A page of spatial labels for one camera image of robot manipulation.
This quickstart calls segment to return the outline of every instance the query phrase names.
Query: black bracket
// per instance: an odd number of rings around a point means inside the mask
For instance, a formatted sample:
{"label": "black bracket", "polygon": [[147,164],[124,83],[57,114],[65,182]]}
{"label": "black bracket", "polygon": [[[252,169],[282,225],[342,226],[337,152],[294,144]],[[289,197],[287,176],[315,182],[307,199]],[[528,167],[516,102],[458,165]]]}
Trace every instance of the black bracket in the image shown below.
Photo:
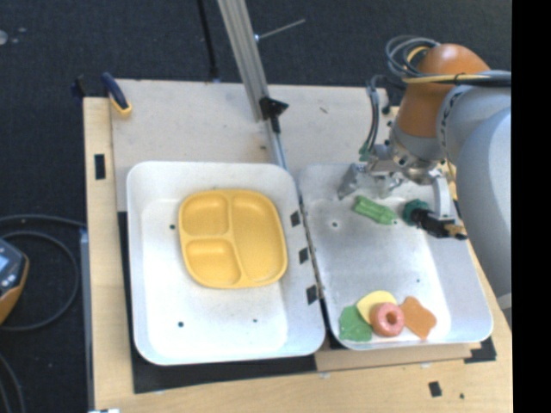
{"label": "black bracket", "polygon": [[262,117],[265,120],[270,120],[274,133],[281,133],[282,128],[279,125],[280,115],[289,107],[285,102],[273,100],[265,96],[260,100],[260,109]]}

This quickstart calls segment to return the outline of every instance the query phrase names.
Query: black floor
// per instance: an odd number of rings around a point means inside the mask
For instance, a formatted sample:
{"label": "black floor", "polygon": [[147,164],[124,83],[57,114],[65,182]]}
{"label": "black floor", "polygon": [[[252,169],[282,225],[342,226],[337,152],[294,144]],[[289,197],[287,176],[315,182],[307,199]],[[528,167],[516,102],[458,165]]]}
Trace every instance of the black floor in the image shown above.
{"label": "black floor", "polygon": [[[384,45],[399,34],[459,43],[492,68],[511,69],[512,0],[247,3],[259,34],[306,19],[261,41],[269,83],[363,85],[387,73]],[[237,82],[216,2],[205,4],[221,80]],[[116,77],[208,78],[196,0],[0,0],[0,30],[0,217],[40,213],[85,220],[82,115],[70,92],[76,77],[83,75],[87,90],[98,94],[104,71]],[[2,225],[0,236],[15,229]],[[27,229],[62,239],[79,258],[77,228]],[[71,264],[43,240],[16,242],[32,269],[9,323],[31,323],[70,294]],[[0,354],[21,383],[28,411],[87,410],[80,292],[70,310],[44,329],[1,331]],[[0,380],[13,411],[19,411],[5,370]]]}

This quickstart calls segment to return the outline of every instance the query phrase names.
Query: pink donut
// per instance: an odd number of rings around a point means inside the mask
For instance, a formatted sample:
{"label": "pink donut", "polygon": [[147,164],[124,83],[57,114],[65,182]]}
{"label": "pink donut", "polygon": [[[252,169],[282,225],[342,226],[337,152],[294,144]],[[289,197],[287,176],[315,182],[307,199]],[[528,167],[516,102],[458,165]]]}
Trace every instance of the pink donut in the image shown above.
{"label": "pink donut", "polygon": [[369,313],[374,332],[380,336],[397,336],[404,329],[404,312],[394,303],[379,303]]}

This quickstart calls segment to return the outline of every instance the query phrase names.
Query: orange device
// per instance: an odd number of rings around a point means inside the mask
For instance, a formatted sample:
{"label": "orange device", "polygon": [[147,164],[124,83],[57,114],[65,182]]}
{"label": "orange device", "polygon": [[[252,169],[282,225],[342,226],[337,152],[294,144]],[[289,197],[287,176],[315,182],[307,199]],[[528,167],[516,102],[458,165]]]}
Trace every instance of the orange device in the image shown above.
{"label": "orange device", "polygon": [[28,275],[28,258],[0,238],[0,324],[21,296]]}

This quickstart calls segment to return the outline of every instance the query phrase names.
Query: yellow divided plate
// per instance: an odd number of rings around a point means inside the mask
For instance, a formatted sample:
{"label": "yellow divided plate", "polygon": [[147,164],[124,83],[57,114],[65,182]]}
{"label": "yellow divided plate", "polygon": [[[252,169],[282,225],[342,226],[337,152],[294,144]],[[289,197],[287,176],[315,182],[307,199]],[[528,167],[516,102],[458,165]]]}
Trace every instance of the yellow divided plate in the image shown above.
{"label": "yellow divided plate", "polygon": [[259,287],[287,269],[276,207],[256,191],[192,194],[180,206],[178,225],[186,268],[206,287]]}

